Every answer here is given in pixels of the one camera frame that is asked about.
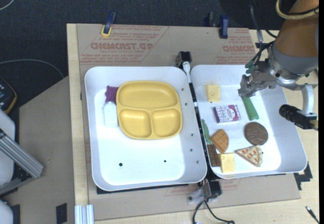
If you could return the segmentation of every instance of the yellow cable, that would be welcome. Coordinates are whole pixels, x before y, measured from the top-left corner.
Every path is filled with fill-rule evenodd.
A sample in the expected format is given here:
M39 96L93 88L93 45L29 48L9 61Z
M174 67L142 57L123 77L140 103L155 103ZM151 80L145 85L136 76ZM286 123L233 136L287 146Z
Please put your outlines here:
M307 17L310 17L310 16L313 16L313 15L316 15L316 14L319 14L319 7L317 7L316 9L310 11L309 13L307 14L301 14L301 15L287 15L285 13L283 13L281 10L280 10L280 6L279 6L279 3L280 3L281 0L277 0L276 4L275 4L275 10L277 12L277 14L284 18L284 19L293 19L293 20L296 20L296 19L303 19L303 18L307 18Z

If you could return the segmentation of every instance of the wooden table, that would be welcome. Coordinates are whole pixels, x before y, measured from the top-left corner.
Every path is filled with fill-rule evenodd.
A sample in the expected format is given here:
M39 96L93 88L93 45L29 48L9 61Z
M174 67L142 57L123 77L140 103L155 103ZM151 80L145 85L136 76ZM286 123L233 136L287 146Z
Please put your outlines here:
M182 27L183 34L187 28ZM253 42L257 41L255 30L250 30ZM264 41L273 40L264 32ZM74 168L74 193L76 205L89 204L87 173L84 145L84 123L82 103L80 100L80 74L77 25L67 25L68 38L68 63L69 63L69 86L71 103L71 126L73 145L73 168ZM308 83L318 83L318 77L312 72L307 78ZM285 94L290 105L301 108L302 96L300 92L285 90ZM315 113L318 113L318 88L315 88ZM215 214L222 219L232 219L238 223L315 223L315 220L305 209L309 206L315 215L319 217L319 163L318 163L318 132L314 130L298 129L313 178L310 182L302 183L300 191L301 199L280 201L263 204L253 204L235 207L224 207L215 209ZM104 223L191 223L192 211L165 213L139 217L129 217L121 219L110 219L96 221L98 224ZM202 223L218 223L208 210L202 209L196 215L196 221Z

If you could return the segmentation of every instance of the white tray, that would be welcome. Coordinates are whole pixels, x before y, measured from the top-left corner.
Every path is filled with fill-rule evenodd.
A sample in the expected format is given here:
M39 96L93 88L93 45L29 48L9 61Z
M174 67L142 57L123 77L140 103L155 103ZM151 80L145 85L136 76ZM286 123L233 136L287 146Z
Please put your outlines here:
M239 84L246 68L242 65L198 65L191 71L199 114L208 126L210 136L219 129L224 129L229 136L226 153L252 146L244 137L244 126L250 122L241 97L238 95ZM209 103L205 85L221 86L221 101ZM212 167L221 178L238 178L256 175L300 172L307 165L307 158L296 126L279 115L279 108L287 104L282 87L264 89L251 97L257 109L259 119L254 120L266 127L269 138L260 146L263 151L263 163L256 167L235 154L235 172L223 173L220 167ZM236 104L241 120L217 123L213 108L219 105Z
M163 140L135 140L104 125L106 87L163 81L177 91L183 126ZM176 67L94 67L85 75L92 176L106 191L198 183L207 173L204 149L185 73Z

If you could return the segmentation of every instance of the round brown patty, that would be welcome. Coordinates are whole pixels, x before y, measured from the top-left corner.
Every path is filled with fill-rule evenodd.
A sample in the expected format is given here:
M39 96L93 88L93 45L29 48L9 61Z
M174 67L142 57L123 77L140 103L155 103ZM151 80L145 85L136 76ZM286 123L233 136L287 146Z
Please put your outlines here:
M244 135L253 145L263 145L268 140L268 132L266 128L257 122L250 122L245 125Z

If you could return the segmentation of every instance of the blue clamp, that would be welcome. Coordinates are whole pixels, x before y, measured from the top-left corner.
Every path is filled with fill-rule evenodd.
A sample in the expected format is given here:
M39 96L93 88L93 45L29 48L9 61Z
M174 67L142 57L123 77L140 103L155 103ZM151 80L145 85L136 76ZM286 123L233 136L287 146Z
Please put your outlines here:
M228 27L228 17L225 14L222 14L219 17L219 37L221 39L227 39L227 27Z
M108 19L107 19L106 25L104 25L102 27L102 30L101 30L102 37L107 38L107 37L110 36L110 33L111 33L111 25L115 22L115 18L116 18L116 12L110 11L109 12L109 15L108 15Z

